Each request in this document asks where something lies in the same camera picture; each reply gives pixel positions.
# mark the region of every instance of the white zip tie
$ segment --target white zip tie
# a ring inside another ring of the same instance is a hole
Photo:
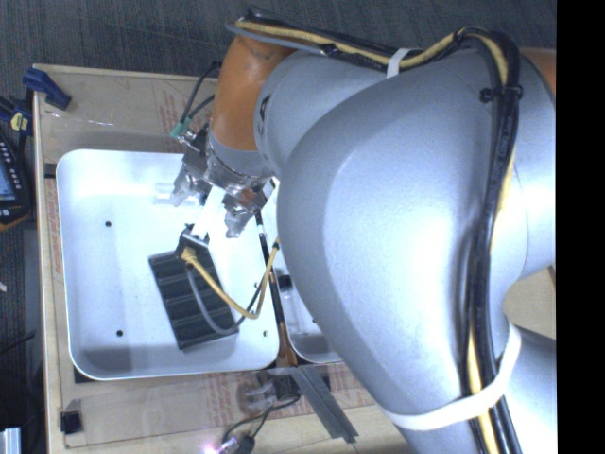
[[[387,79],[393,78],[399,74],[399,61],[403,59],[411,49],[401,48],[395,52],[389,59],[387,66]]]
[[[473,419],[493,407],[504,395],[509,385],[512,370],[521,351],[521,333],[512,323],[509,323],[509,339],[500,361],[498,374],[487,387],[468,397],[431,410],[426,413],[405,415],[392,413],[385,409],[382,412],[397,427],[408,430],[433,430],[451,426],[456,422]]]

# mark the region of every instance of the yellow and black device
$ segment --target yellow and black device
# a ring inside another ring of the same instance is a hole
[[[0,232],[24,220],[31,208],[26,177],[10,145],[0,134]]]

